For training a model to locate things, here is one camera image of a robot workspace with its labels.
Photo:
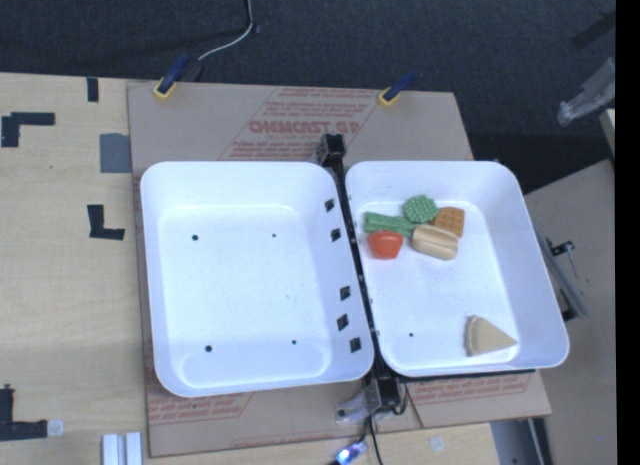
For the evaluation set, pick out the white plastic tray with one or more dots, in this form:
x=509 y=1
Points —
x=240 y=278
x=440 y=283

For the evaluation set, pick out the red tomato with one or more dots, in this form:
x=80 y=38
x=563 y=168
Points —
x=385 y=244

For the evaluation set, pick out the orange waffle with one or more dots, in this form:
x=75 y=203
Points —
x=450 y=220

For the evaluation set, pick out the brown cardboard board red print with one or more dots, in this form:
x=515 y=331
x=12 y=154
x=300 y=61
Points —
x=200 y=123

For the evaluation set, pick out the tan pizza slice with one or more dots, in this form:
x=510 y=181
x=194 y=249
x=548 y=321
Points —
x=484 y=337

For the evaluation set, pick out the tan hot dog bun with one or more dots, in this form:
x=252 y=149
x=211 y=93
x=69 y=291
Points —
x=435 y=242

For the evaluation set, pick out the thin black rod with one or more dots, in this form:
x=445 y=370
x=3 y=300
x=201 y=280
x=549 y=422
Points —
x=357 y=263

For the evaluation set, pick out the green broccoli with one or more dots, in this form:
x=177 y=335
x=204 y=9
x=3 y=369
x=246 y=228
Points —
x=400 y=218

